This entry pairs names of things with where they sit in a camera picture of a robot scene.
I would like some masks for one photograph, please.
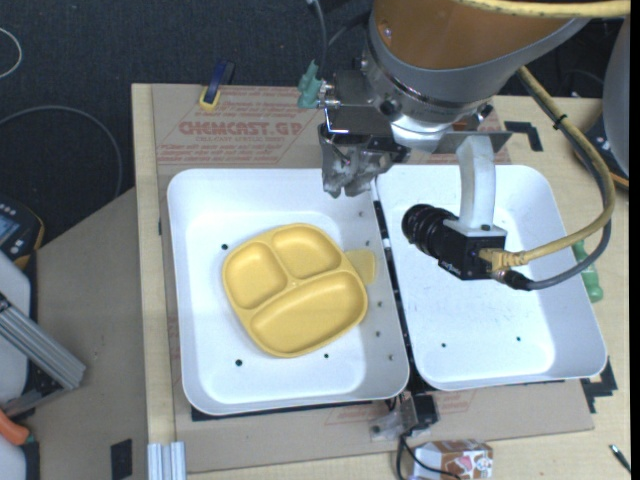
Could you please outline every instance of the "pen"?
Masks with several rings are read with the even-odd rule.
[[[629,473],[631,473],[631,465],[627,462],[627,459],[622,454],[620,449],[615,444],[609,445],[609,448],[611,448],[611,451],[616,456],[616,459],[618,459],[618,462],[620,462],[620,464],[622,464],[625,467],[625,469]]]

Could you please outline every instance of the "table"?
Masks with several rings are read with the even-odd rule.
[[[167,319],[164,300],[164,270],[153,123],[152,86],[132,87],[138,236],[144,334],[145,383],[148,439],[169,443],[176,438],[170,376]],[[582,129],[590,126],[600,109],[599,100],[559,99],[570,119]],[[524,135],[514,135],[508,153],[514,164],[539,170],[549,181],[567,230],[582,227],[600,210],[600,199],[589,174],[579,164],[560,132],[528,97],[494,99],[503,120],[530,122],[540,133],[543,152],[533,152]],[[612,240],[597,261],[605,298],[594,305],[608,347],[618,390],[610,398],[599,398],[594,415],[595,430],[527,439],[495,441],[495,478],[626,478],[627,472],[613,457],[615,443],[630,459],[630,360],[629,360],[629,198],[617,191],[612,219]],[[190,475],[205,479],[324,479],[394,477],[389,453],[341,459],[274,465]]]

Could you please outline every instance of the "yellow plate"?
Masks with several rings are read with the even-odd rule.
[[[329,235],[309,224],[278,227],[243,243],[226,258],[222,280],[251,338],[279,357],[326,345],[367,311],[358,271]]]

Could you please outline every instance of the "empty white tray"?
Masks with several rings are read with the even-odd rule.
[[[168,188],[183,387],[212,415],[392,398],[409,377],[370,194],[333,199],[319,169],[194,169]],[[276,226],[320,227],[344,251],[368,247],[378,268],[364,320],[295,358],[262,351],[224,290],[224,258]]]
[[[494,224],[506,249],[528,250],[566,232],[547,181],[523,166],[496,167]],[[442,390],[597,375],[602,335],[581,277],[534,292],[492,280],[465,281],[407,242],[401,223],[414,204],[460,211],[457,166],[395,166],[376,188],[386,218],[415,365]],[[575,265],[564,249],[520,267],[542,280]]]

